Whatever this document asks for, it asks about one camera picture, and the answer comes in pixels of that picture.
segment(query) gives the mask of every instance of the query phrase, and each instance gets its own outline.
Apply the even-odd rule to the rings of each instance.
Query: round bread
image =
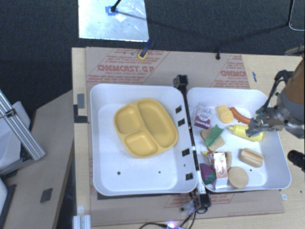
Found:
[[[248,184],[249,176],[240,167],[231,167],[228,171],[228,180],[233,187],[243,188]]]

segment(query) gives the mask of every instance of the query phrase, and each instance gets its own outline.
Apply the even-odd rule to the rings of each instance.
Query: blue pen mark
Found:
[[[254,79],[254,81],[257,82],[257,80],[256,80],[256,74],[255,74],[254,72],[252,72],[252,74],[253,74],[253,79]]]
[[[105,10],[106,10],[106,13],[107,13],[109,16],[117,15],[118,12],[119,12],[118,9],[115,9],[115,12],[111,12],[111,6],[105,7]]]

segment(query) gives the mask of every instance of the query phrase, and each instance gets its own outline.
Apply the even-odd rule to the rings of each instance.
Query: cardboard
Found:
[[[149,51],[145,61],[137,59],[139,50],[87,48],[87,112],[90,119],[89,93],[99,83],[172,85],[178,74],[188,75],[192,87],[249,89],[240,55],[222,54],[220,60],[211,53]],[[91,126],[88,126],[90,202],[92,226],[182,220],[187,215],[181,206],[190,201],[188,194],[146,197],[104,197],[92,182]],[[211,194],[212,206],[197,218],[283,213],[277,190]]]

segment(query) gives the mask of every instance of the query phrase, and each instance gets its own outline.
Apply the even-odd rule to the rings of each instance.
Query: toy sausage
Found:
[[[240,122],[242,122],[242,123],[244,123],[244,124],[246,124],[246,125],[250,124],[251,119],[249,119],[249,118],[243,116],[241,113],[239,113],[239,112],[237,111],[237,109],[235,109],[234,107],[231,107],[230,110],[231,110],[231,112],[233,113],[233,116],[234,116],[234,118],[235,118],[236,120],[239,120]]]

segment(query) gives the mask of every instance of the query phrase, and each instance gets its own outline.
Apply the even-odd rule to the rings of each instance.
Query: dark floor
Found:
[[[283,55],[304,44],[304,32],[286,25],[290,0],[145,0],[145,6],[157,50]],[[295,28],[304,29],[304,7],[305,0],[295,0]],[[143,45],[80,39],[78,0],[0,0],[0,89],[30,116],[72,88],[72,47]],[[63,203],[69,208],[70,186],[72,180]]]

